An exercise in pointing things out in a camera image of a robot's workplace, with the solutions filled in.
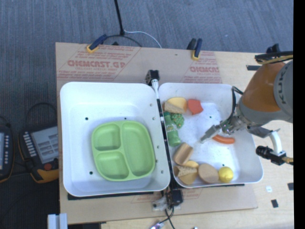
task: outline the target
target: green plate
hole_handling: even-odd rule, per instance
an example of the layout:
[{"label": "green plate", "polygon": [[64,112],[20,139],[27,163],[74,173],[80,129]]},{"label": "green plate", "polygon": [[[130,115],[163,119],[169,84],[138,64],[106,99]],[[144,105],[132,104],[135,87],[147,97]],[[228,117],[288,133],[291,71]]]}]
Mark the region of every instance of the green plate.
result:
[{"label": "green plate", "polygon": [[108,122],[96,127],[91,138],[96,168],[107,180],[139,179],[155,168],[151,137],[139,122]]}]

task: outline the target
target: toy bottle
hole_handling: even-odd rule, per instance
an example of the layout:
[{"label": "toy bottle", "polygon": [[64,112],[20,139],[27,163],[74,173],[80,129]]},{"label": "toy bottle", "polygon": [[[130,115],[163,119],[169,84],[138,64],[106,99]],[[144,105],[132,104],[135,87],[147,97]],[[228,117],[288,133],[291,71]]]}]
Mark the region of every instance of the toy bottle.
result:
[{"label": "toy bottle", "polygon": [[164,112],[164,120],[165,120],[168,144],[172,147],[175,147],[181,143],[181,140],[178,136],[177,126],[171,119],[171,113]]}]

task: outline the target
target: yellow and blue clamp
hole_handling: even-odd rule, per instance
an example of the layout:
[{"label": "yellow and blue clamp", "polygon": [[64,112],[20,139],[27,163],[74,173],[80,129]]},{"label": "yellow and blue clamp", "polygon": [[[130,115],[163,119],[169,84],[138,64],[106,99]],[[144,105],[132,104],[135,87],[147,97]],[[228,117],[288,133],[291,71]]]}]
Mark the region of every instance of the yellow and blue clamp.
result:
[{"label": "yellow and blue clamp", "polygon": [[103,36],[99,37],[98,39],[96,39],[92,44],[87,46],[87,52],[88,53],[93,53],[96,50],[98,50],[98,46],[100,44],[102,44],[105,40],[107,39],[107,35],[104,34]]},{"label": "yellow and blue clamp", "polygon": [[201,45],[202,45],[202,39],[199,38],[198,41],[197,41],[197,44],[195,46],[195,49],[194,49],[194,51],[192,53],[192,59],[193,60],[199,60]]}]

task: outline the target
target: yellow lemon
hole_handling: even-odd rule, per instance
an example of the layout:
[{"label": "yellow lemon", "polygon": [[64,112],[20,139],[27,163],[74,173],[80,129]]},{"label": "yellow lemon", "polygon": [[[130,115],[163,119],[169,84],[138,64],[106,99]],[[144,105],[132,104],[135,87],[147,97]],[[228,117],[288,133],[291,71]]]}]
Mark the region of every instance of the yellow lemon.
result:
[{"label": "yellow lemon", "polygon": [[229,183],[233,179],[233,171],[230,167],[221,167],[218,171],[219,179],[224,183]]}]

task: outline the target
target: multimeter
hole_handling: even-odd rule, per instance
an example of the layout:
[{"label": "multimeter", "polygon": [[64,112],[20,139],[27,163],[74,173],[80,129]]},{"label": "multimeter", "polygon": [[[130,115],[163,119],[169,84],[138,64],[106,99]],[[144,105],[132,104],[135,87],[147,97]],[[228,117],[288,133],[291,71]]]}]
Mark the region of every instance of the multimeter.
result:
[{"label": "multimeter", "polygon": [[14,144],[11,130],[0,125],[0,183],[6,181],[13,170]]},{"label": "multimeter", "polygon": [[26,168],[37,183],[50,182],[59,177],[56,124],[25,128],[19,132],[18,142]]}]

